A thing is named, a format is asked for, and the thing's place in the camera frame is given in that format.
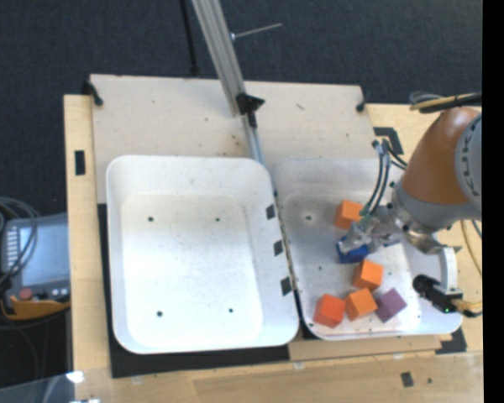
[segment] wooden plank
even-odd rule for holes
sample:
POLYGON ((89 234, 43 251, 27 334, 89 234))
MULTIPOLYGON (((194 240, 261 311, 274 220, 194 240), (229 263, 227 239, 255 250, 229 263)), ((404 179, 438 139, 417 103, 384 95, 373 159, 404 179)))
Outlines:
POLYGON ((65 96, 64 119, 73 366, 77 370, 96 369, 109 366, 110 361, 95 202, 91 98, 65 96), (84 151, 84 175, 76 174, 76 151, 84 151))
MULTIPOLYGON (((92 107, 100 203, 108 164, 120 155, 250 157, 242 118, 231 114, 220 81, 111 75, 91 81, 104 100, 92 107)), ((370 118, 355 111, 359 86, 246 85, 265 99, 257 118, 268 170, 288 159, 375 157, 370 118)))
MULTIPOLYGON (((71 231, 73 359, 75 369, 87 373, 87 381, 79 385, 79 398, 93 395, 107 397, 105 400, 111 401, 209 402, 226 401, 226 398, 228 401, 250 401, 253 398, 257 401, 258 396, 268 396, 267 400, 279 398, 280 401, 309 401, 306 398, 313 395, 313 400, 321 401, 375 401, 373 399, 379 398, 377 396, 381 397, 381 401, 399 401, 401 398, 403 401, 416 401, 417 398, 421 401, 428 396, 433 397, 431 400, 478 401, 483 386, 483 339, 479 341, 479 320, 463 324, 471 352, 453 358, 434 356, 433 349, 445 337, 396 339, 397 346, 392 345, 389 339, 377 338, 371 347, 366 348, 368 339, 366 342, 343 343, 336 349, 338 352, 329 351, 334 350, 335 345, 329 348, 328 345, 322 346, 324 342, 304 342, 297 338, 291 343, 292 358, 299 361, 296 364, 268 364, 112 379, 102 291, 91 107, 90 97, 66 96, 64 100, 67 201, 71 231), (85 175, 75 174, 74 157, 77 150, 85 152, 85 175), (368 355, 384 352, 391 353, 368 355), (400 369, 412 372, 415 386, 410 390, 401 388, 402 385, 399 384, 400 369), (449 380, 451 376, 457 378, 455 384, 449 380), (425 384, 429 385, 426 388, 424 382, 428 377, 433 379, 433 383, 425 384), (373 384, 368 382, 369 378, 375 378, 373 384), (255 389, 258 384, 265 387, 261 391, 264 394, 258 394, 255 389), (375 396, 370 390, 374 387, 375 396)), ((428 123, 433 121, 433 117, 427 116, 417 122, 409 121, 402 108, 405 107, 369 105, 368 111, 374 126, 381 124, 394 127, 402 139, 404 149, 409 151, 416 145, 428 123)), ((453 228, 449 232, 448 237, 452 238, 453 243, 459 244, 462 238, 460 231, 460 228, 453 228)), ((478 249, 478 240, 474 240, 474 243, 478 249)), ((480 276, 470 257, 460 255, 459 270, 459 286, 466 285, 464 289, 467 295, 469 292, 474 296, 481 295, 480 276)))
POLYGON ((311 369, 305 364, 292 372, 198 379, 193 384, 201 403, 476 403, 484 400, 481 353, 376 359, 311 369), (405 384, 404 377, 410 379, 405 384))

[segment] white tray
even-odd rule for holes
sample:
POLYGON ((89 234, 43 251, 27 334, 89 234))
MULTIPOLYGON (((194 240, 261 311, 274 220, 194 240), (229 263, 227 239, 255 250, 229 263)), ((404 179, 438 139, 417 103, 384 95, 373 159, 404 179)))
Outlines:
POLYGON ((133 353, 255 348, 298 315, 269 173, 250 159, 127 155, 107 171, 113 329, 133 353))
MULTIPOLYGON (((396 288, 407 303, 404 310, 386 323, 373 313, 355 321, 346 315, 335 328, 313 321, 316 301, 322 294, 344 298, 358 290, 351 284, 355 264, 339 261, 336 243, 345 231, 333 225, 334 213, 344 198, 362 204, 368 201, 377 179, 378 164, 378 159, 288 160, 274 172, 303 321, 321 339, 446 334, 455 331, 461 323, 461 315, 443 314, 419 298, 412 288, 416 275, 440 280, 441 270, 437 255, 424 255, 406 242, 367 257, 384 266, 383 281, 374 296, 396 288)), ((400 176, 398 169, 391 169, 391 181, 398 181, 400 176)), ((391 199, 391 192, 387 188, 384 203, 391 199)))

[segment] foam block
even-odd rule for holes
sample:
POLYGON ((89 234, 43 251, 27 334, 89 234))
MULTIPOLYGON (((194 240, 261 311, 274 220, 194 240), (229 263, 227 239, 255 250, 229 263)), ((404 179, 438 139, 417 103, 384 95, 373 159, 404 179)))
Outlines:
POLYGON ((368 259, 362 260, 354 268, 353 286, 375 290, 383 281, 383 266, 368 259))
POLYGON ((360 221, 360 210, 364 207, 360 203, 351 200, 342 200, 336 208, 334 225, 338 228, 349 230, 353 222, 360 221))
POLYGON ((327 327, 336 327, 344 319, 345 300, 323 294, 316 303, 313 320, 327 327))
POLYGON ((342 264, 352 264, 359 263, 370 253, 370 250, 366 245, 362 245, 359 248, 351 249, 347 254, 342 253, 340 249, 340 244, 345 240, 343 236, 338 243, 336 243, 336 250, 338 251, 339 262, 342 264))
POLYGON ((377 304, 368 288, 357 290, 345 297, 345 311, 351 321, 372 313, 377 304))
POLYGON ((383 322, 389 321, 407 307, 407 303, 395 288, 392 288, 381 297, 378 297, 375 302, 377 303, 375 314, 383 322))

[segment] black carpet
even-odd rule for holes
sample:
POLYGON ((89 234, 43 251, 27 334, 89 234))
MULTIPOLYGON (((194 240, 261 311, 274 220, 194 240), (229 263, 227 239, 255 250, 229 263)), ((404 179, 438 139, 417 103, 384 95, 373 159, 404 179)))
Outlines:
MULTIPOLYGON (((189 3, 200 76, 215 71, 189 3)), ((369 102, 481 91, 483 0, 221 0, 245 80, 361 85, 369 102)), ((189 76, 178 0, 0 0, 0 196, 66 209, 62 97, 92 73, 189 76)), ((65 371, 63 318, 31 331, 45 375, 65 371)), ((0 332, 0 387, 32 379, 0 332)))

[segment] metal rod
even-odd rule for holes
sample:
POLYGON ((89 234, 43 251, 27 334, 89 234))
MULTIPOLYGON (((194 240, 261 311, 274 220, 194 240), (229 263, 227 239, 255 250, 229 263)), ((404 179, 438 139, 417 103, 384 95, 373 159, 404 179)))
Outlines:
POLYGON ((231 33, 230 36, 231 36, 232 40, 235 41, 236 39, 238 39, 240 37, 250 36, 251 34, 261 33, 261 32, 267 31, 267 30, 277 29, 278 27, 281 27, 281 26, 282 26, 282 23, 272 24, 272 25, 267 25, 265 27, 261 27, 259 29, 244 31, 243 33, 237 33, 237 34, 231 33))
MULTIPOLYGON (((202 27, 218 78, 222 82, 229 108, 233 115, 240 115, 237 96, 246 93, 246 90, 220 1, 192 0, 192 6, 202 27)), ((256 161, 265 164, 257 130, 250 126, 248 118, 242 120, 250 154, 256 161)))

